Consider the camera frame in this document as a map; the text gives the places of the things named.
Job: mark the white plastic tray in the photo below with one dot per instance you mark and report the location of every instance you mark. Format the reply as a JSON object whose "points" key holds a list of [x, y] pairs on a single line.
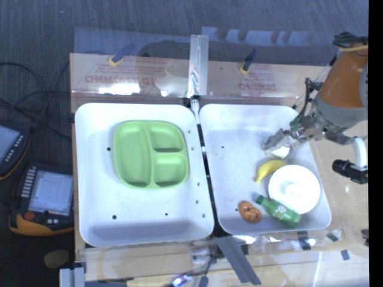
{"points": [[233, 172], [137, 214]]}

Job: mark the brown pretzel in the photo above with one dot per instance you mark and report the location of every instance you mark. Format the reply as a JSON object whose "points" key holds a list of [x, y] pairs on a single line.
{"points": [[250, 212]]}

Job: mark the yellow banana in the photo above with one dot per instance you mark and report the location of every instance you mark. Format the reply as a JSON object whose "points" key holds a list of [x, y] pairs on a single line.
{"points": [[267, 166]]}

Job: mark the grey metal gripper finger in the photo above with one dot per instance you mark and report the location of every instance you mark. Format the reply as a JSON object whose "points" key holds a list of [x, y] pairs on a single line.
{"points": [[286, 142], [273, 140]]}

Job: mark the white bowl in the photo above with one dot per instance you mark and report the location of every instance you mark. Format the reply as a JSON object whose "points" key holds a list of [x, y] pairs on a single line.
{"points": [[294, 190]]}

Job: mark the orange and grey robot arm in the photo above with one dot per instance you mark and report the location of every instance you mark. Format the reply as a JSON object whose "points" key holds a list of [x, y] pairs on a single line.
{"points": [[344, 76]]}

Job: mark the white wedge-shaped toy food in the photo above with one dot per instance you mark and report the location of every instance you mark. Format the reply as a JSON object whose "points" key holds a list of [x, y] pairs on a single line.
{"points": [[281, 152]]}

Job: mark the brown cardboard board red print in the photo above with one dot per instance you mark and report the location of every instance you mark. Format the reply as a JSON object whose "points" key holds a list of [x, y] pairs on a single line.
{"points": [[167, 70]]}

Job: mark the black cylinder on white bracket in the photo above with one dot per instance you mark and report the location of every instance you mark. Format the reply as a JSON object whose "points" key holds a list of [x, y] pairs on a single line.
{"points": [[353, 169]]}

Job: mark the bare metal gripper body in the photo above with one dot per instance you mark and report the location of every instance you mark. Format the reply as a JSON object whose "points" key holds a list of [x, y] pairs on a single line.
{"points": [[311, 128]]}

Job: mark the green divided plate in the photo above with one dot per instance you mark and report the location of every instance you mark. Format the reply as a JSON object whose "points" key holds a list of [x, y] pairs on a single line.
{"points": [[134, 154]]}

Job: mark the green bottle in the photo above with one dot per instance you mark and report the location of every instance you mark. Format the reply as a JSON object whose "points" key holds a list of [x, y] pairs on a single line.
{"points": [[281, 213]]}

